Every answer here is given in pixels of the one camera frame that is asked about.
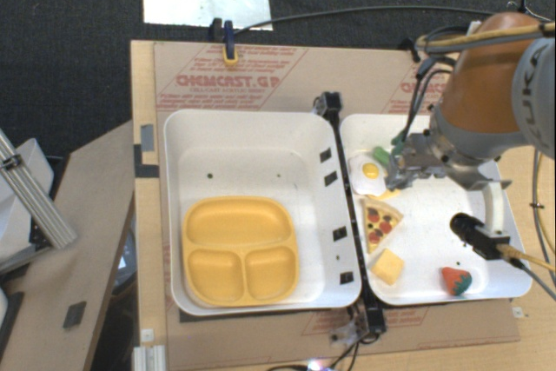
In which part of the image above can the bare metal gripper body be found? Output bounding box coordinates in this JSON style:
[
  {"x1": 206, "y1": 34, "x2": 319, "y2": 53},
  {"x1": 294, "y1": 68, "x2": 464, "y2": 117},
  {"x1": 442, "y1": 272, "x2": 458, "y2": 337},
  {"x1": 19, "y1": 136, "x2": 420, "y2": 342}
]
[{"x1": 395, "y1": 132, "x2": 501, "y2": 190}]

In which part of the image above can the white and yellow fried egg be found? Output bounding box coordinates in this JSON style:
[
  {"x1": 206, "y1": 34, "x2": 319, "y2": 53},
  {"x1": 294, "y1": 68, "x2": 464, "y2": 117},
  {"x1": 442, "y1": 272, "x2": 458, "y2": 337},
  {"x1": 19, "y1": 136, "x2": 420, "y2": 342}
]
[{"x1": 348, "y1": 152, "x2": 388, "y2": 197}]

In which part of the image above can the green toy vegetable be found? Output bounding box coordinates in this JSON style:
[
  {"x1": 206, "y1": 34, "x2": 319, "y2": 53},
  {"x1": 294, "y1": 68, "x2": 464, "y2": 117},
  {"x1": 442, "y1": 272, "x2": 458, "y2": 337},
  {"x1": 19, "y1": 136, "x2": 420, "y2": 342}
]
[{"x1": 372, "y1": 146, "x2": 394, "y2": 167}]

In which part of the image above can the white plastic tray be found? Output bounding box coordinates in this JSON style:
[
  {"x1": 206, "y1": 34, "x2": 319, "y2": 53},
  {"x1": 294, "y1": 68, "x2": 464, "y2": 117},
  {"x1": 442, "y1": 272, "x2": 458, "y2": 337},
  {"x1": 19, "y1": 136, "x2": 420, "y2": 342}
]
[
  {"x1": 340, "y1": 113, "x2": 534, "y2": 308},
  {"x1": 162, "y1": 109, "x2": 363, "y2": 317}
]

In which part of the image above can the pizza slice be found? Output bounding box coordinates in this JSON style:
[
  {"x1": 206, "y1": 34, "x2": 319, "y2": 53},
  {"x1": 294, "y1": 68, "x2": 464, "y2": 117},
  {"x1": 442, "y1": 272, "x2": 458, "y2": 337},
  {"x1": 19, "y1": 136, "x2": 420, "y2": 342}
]
[{"x1": 361, "y1": 195, "x2": 405, "y2": 255}]

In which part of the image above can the thin black and white rod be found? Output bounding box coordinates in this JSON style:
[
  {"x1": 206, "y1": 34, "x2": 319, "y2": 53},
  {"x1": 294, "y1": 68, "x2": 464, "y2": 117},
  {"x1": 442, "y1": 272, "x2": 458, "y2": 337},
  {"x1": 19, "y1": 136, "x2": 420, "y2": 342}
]
[{"x1": 328, "y1": 111, "x2": 380, "y2": 310}]

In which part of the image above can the yellow cheese wedge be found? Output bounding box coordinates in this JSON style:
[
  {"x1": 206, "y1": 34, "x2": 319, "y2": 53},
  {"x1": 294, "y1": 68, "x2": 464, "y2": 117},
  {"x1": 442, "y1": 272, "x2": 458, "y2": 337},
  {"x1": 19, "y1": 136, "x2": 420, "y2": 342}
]
[{"x1": 368, "y1": 248, "x2": 406, "y2": 287}]

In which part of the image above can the red strawberry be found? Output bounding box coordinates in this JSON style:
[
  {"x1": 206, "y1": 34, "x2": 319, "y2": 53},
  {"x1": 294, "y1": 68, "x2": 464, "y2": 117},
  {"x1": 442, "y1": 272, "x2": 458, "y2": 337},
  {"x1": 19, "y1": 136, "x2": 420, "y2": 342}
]
[{"x1": 440, "y1": 267, "x2": 473, "y2": 297}]

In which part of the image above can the brown cardboard board red print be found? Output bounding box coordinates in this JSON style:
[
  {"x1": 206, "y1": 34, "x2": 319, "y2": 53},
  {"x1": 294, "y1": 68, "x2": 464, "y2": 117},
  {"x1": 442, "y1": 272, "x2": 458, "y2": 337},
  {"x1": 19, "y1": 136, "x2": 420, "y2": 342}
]
[{"x1": 152, "y1": 41, "x2": 521, "y2": 362}]

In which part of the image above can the yellow divided plate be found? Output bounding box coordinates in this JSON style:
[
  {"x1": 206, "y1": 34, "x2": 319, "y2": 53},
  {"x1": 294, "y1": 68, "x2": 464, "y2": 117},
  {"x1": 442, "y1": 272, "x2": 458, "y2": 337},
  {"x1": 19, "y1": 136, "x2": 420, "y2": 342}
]
[{"x1": 181, "y1": 195, "x2": 301, "y2": 308}]

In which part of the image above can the black cylinder on white bracket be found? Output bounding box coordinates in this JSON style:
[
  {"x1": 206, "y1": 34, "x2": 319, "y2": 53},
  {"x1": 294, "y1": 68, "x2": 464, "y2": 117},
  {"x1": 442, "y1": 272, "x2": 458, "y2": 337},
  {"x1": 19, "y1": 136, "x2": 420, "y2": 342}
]
[{"x1": 449, "y1": 179, "x2": 513, "y2": 262}]

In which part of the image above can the black block with thin wires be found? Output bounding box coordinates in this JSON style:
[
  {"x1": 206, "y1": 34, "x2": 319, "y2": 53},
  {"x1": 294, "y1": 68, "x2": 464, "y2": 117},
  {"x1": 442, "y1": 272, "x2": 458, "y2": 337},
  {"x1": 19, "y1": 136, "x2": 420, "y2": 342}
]
[
  {"x1": 318, "y1": 90, "x2": 345, "y2": 117},
  {"x1": 364, "y1": 303, "x2": 387, "y2": 336}
]

